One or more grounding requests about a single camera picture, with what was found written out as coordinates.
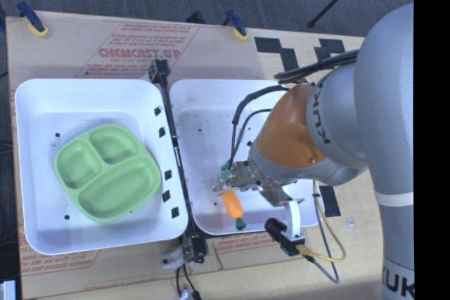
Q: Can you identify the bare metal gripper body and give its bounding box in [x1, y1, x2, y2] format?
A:
[223, 160, 295, 208]

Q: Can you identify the orange toy carrot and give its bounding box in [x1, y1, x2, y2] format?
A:
[221, 188, 247, 231]

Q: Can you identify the white plastic tray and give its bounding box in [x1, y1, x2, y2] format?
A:
[14, 78, 190, 256]
[168, 79, 325, 237]

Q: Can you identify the thin black rod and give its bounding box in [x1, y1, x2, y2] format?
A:
[158, 75, 196, 238]

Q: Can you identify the green divided plate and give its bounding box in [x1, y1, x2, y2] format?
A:
[53, 123, 162, 223]

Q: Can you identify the brown cardboard board red print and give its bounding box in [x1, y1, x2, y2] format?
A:
[5, 10, 307, 296]

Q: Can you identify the black cylinder on white bracket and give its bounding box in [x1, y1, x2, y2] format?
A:
[264, 198, 307, 257]

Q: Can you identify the black block with thin wires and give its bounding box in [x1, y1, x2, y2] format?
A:
[148, 58, 172, 84]
[178, 233, 209, 263]

